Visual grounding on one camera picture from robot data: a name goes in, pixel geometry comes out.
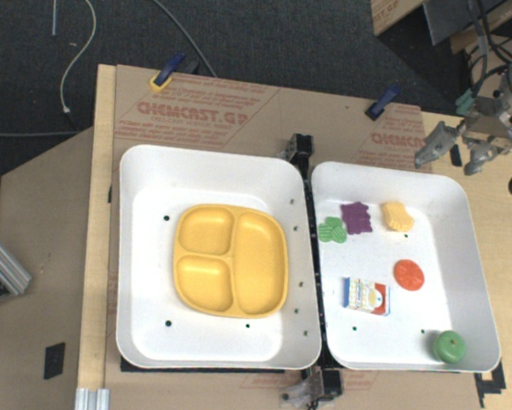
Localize brown cardboard board red print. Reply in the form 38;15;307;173
76;63;512;410

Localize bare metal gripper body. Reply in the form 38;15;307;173
460;88;512;152

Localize orange round slice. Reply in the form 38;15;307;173
391;257;428;294

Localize green apple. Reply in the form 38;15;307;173
430;328;469;367

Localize green ridged toy vegetable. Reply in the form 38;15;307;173
315;214;350;247

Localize black block with thin wires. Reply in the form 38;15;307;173
287;131;317;166
279;362;348;410

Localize purple grapes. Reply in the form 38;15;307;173
337;198;378;238

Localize white red and blue carton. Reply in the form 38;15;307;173
340;276;395;319

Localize white plastic tray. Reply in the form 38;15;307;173
96;139;344;389
288;158;512;387

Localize yellow divided plate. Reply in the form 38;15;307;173
165;199;298;326

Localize yellow toy bread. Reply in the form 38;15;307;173
378;199;418;235

